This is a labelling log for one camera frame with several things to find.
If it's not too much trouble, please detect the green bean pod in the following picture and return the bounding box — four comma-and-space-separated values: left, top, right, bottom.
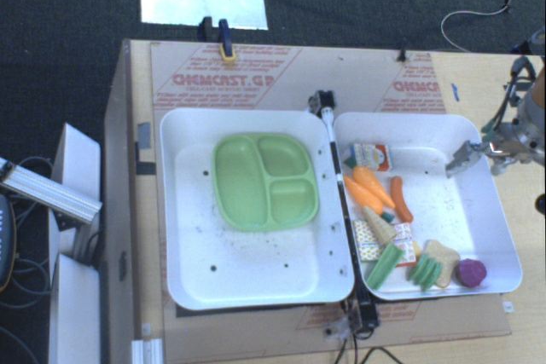
365, 242, 406, 292
406, 252, 444, 292

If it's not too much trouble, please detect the orange carrot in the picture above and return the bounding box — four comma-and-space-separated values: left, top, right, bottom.
342, 174, 395, 224
343, 156, 397, 210

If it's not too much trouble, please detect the orange sausage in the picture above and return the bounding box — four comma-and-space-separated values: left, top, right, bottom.
389, 175, 415, 224

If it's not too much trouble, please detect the brown cardboard board red print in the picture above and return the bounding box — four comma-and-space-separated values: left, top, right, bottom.
149, 41, 514, 349

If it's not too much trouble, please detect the beige biscuit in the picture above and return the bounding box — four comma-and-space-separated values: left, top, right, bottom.
421, 239, 462, 289

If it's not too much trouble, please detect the black block with thin wires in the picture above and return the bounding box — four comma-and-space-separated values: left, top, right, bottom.
308, 89, 339, 114
344, 297, 381, 334

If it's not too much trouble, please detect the thin black and white rod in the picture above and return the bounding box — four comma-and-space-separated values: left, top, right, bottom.
322, 107, 370, 312

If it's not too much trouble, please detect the green divided plate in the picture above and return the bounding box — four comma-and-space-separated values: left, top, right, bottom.
211, 132, 321, 234

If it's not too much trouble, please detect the white and red small carton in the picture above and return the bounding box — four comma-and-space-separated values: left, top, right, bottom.
391, 222, 418, 269

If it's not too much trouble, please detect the yellow patterned packet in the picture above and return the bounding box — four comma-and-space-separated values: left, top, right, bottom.
352, 218, 384, 263

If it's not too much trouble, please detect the purple round toy food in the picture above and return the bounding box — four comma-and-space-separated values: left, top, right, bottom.
453, 257, 488, 288

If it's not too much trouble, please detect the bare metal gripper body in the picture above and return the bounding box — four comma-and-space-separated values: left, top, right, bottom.
480, 118, 546, 176

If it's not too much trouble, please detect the beige ice cream cone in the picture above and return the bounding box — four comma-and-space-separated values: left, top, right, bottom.
362, 205, 398, 249

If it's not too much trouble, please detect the white plastic tray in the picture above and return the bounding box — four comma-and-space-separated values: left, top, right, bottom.
159, 107, 356, 311
333, 111, 524, 303

